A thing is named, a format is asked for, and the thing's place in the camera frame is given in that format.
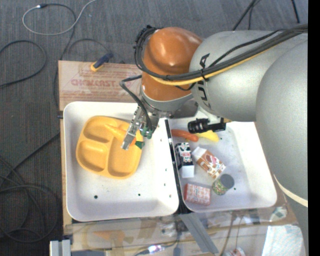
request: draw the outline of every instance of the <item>orange carrot toy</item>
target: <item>orange carrot toy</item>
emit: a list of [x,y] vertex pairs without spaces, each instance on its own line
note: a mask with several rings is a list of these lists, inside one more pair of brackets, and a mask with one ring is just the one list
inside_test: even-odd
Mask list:
[[[110,133],[112,133],[112,135],[113,135],[117,140],[119,140],[119,141],[121,141],[121,142],[124,141],[125,136],[126,136],[126,133],[127,133],[125,130],[122,130],[122,129],[118,128],[118,127],[115,127],[115,126],[112,126],[112,125],[109,125],[109,124],[106,124],[106,123],[105,123],[104,125],[105,125],[105,127],[108,129],[108,131],[109,131]],[[134,137],[134,138],[133,138],[133,141],[132,141],[131,144],[130,144],[130,146],[136,144],[136,141],[137,141],[137,138]]]
[[199,137],[197,135],[192,134],[186,130],[171,129],[171,134],[172,136],[183,137],[192,142],[197,142],[199,140]]

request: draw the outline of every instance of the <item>white tray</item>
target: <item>white tray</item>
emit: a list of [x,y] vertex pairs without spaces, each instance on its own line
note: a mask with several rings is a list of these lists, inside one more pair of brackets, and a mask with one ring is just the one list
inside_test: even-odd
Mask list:
[[[204,117],[197,115],[192,118],[170,119],[169,126],[171,129],[187,131],[188,122]],[[215,194],[211,189],[212,178],[194,162],[193,178],[182,178],[178,172],[182,193],[187,183],[210,188],[211,204],[203,206],[185,202],[185,205],[197,213],[273,206],[277,201],[277,192],[254,122],[230,122],[227,123],[225,131],[219,131],[217,134],[220,138],[218,142],[199,138],[197,142],[189,141],[190,149],[193,151],[199,146],[213,153],[226,165],[222,174],[233,177],[234,187],[224,195]],[[176,143],[186,142],[180,137],[172,137],[172,141],[173,146]]]
[[127,179],[112,179],[84,170],[76,159],[76,146],[85,122],[108,116],[130,122],[135,103],[72,102],[63,111],[66,207],[80,222],[173,214],[179,205],[174,167],[165,121],[152,139],[144,139],[136,172]]

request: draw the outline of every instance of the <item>small box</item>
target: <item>small box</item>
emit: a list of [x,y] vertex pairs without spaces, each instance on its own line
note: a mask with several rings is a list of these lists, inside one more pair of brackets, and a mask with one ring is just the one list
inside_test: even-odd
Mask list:
[[210,189],[187,183],[184,186],[183,198],[186,202],[208,206],[211,200]]
[[214,154],[209,150],[201,147],[197,147],[192,152],[192,157],[194,161],[205,170],[213,181],[216,181],[220,174],[226,169],[226,165],[219,160]]
[[182,178],[193,178],[195,166],[192,161],[190,145],[188,142],[177,143],[174,146],[175,159]]

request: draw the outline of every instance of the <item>yellow object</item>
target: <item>yellow object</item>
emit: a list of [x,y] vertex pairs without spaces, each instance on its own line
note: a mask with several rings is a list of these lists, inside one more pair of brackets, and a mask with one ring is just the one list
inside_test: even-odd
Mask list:
[[219,141],[219,136],[215,132],[213,132],[212,130],[208,130],[208,131],[202,132],[202,133],[196,133],[195,135],[197,135],[199,138],[207,138],[213,142]]
[[[120,129],[118,127],[114,127],[112,125],[109,125],[107,123],[104,124],[105,127],[107,128],[107,130],[119,141],[123,142],[125,137],[126,137],[126,133],[127,133],[127,130],[123,130],[123,129]],[[137,138],[133,138],[130,146],[133,146],[137,141]]]
[[92,63],[91,65],[90,65],[90,68],[91,68],[91,70],[93,71],[93,72],[97,72],[99,69],[101,69],[102,67],[103,67],[103,65],[101,65],[101,66],[98,66],[97,68],[95,68],[95,64],[96,64],[97,62],[94,62],[94,63]]
[[[76,160],[85,170],[113,179],[126,179],[138,168],[142,150],[135,145],[122,149],[123,140],[115,138],[107,126],[125,131],[129,123],[108,117],[91,117],[83,126],[76,145]],[[137,132],[136,141],[143,141]]]
[[211,78],[211,77],[216,76],[216,75],[218,75],[218,74],[220,74],[220,73],[223,73],[223,72],[225,72],[225,71],[228,71],[228,70],[230,70],[230,69],[232,69],[232,68],[234,68],[234,67],[236,67],[236,66],[238,66],[238,65],[240,65],[240,64],[242,64],[242,63],[245,63],[245,62],[253,59],[254,57],[256,57],[256,56],[258,56],[258,55],[266,52],[267,50],[269,50],[269,49],[266,49],[266,50],[264,50],[264,51],[261,51],[261,52],[255,54],[255,55],[252,55],[251,57],[248,57],[248,58],[245,58],[245,59],[243,59],[243,60],[240,60],[239,62],[237,62],[237,63],[235,63],[235,64],[233,64],[233,65],[227,66],[227,67],[225,67],[225,68],[223,68],[223,69],[220,69],[220,70],[217,70],[217,71],[215,71],[215,72],[206,74],[206,75],[204,75],[203,77],[202,77],[202,76],[199,76],[199,77],[196,77],[196,78],[193,78],[193,79],[189,79],[189,80],[179,80],[179,81],[167,81],[167,80],[163,80],[163,79],[161,79],[161,78],[155,77],[155,76],[153,76],[153,75],[150,75],[150,77],[153,78],[154,80],[156,80],[158,83],[163,84],[163,85],[167,85],[167,86],[184,86],[184,85],[189,85],[189,84],[193,84],[193,83],[199,82],[199,81],[204,80],[204,79]]

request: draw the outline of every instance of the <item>small milk carton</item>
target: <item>small milk carton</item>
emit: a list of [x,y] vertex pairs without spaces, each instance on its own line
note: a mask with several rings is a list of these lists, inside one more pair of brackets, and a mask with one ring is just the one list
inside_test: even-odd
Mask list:
[[192,157],[213,178],[213,181],[217,180],[226,168],[225,164],[209,150],[199,146],[192,152]]
[[177,143],[174,146],[175,159],[182,178],[192,178],[195,175],[195,166],[192,161],[188,142]]

